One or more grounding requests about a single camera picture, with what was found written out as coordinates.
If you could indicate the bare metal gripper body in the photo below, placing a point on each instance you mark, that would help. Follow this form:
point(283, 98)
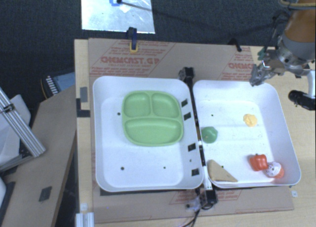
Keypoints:
point(287, 61)

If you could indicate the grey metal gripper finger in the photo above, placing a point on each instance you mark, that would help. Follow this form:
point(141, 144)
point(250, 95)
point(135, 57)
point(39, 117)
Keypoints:
point(254, 76)
point(264, 75)

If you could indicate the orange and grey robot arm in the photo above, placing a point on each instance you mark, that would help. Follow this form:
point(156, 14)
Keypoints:
point(300, 23)

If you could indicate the yellow toy food lump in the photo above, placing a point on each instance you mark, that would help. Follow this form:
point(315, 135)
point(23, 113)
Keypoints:
point(250, 120)

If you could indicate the white plastic tray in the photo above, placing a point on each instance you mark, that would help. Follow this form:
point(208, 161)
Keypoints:
point(234, 142)
point(140, 166)

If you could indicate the thin black and white rod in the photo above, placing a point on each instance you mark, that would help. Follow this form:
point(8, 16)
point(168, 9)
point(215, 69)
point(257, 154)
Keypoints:
point(196, 120)

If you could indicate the green toy pepper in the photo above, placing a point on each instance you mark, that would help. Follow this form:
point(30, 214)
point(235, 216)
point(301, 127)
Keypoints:
point(209, 135)

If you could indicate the orange toy pepper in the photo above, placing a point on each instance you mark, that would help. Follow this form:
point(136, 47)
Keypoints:
point(258, 163)

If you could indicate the white and orange toy cupcake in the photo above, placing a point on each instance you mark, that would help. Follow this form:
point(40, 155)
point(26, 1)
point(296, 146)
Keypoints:
point(274, 169)

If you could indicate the brown cardboard board, red print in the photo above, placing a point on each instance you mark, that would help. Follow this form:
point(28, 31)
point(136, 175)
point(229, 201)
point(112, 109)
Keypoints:
point(160, 55)

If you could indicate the tan toy bread wedge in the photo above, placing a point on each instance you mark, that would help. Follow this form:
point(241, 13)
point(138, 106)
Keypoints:
point(218, 173)

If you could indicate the green divided plate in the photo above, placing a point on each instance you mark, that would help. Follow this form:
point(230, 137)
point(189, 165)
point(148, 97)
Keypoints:
point(153, 129)

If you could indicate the black cylinder on white bracket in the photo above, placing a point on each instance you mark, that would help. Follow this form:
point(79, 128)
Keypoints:
point(302, 100)

